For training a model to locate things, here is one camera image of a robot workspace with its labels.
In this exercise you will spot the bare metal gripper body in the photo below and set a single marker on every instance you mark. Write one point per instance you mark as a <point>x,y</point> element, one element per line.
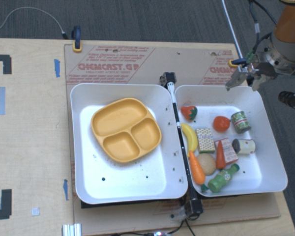
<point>266,69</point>

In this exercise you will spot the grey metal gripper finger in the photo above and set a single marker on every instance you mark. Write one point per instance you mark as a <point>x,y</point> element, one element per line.
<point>237,79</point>
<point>259,82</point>

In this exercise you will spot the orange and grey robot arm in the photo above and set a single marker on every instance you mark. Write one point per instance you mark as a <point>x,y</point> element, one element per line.
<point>288,21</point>

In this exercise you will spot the green and white can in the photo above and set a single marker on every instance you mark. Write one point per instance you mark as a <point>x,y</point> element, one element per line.
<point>241,122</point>

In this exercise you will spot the orange tomato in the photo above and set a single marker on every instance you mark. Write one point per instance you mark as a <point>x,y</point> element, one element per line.
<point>221,124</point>

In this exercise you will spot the red strawberry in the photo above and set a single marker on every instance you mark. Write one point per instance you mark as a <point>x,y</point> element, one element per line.
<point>188,112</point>

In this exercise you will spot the yellow patterned carton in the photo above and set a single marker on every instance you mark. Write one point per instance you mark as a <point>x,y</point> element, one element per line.
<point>205,140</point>

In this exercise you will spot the thin black and white rod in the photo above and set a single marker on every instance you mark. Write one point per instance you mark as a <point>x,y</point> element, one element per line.
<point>177,117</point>

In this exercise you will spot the yellow banana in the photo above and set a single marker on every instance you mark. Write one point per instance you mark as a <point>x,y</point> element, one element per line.
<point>190,134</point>

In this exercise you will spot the red and white carton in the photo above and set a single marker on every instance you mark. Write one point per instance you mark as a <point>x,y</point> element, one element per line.
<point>230,151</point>

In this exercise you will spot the small orange carrot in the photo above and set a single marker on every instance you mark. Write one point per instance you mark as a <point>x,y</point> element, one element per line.
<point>220,157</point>

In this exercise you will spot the white plastic tray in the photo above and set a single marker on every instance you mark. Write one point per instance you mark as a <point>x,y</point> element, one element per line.
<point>260,171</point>
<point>127,181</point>

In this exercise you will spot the tan bread roll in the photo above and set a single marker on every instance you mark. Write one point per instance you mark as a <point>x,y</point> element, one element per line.
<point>207,164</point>

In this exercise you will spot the brown cardboard board red print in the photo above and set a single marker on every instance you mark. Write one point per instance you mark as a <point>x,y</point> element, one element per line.
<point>142,63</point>

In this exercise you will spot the orange carrot with green top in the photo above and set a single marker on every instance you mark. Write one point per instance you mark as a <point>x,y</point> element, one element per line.
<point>196,171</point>

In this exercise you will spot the green bottle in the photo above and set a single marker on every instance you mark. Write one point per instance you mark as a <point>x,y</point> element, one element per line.
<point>221,179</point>

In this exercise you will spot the yellow divided plate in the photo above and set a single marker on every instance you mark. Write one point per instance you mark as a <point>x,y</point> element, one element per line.
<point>120,117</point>

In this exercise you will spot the black cylinder on white bracket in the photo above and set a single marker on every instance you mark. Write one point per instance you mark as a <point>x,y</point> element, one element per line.
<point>288,99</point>

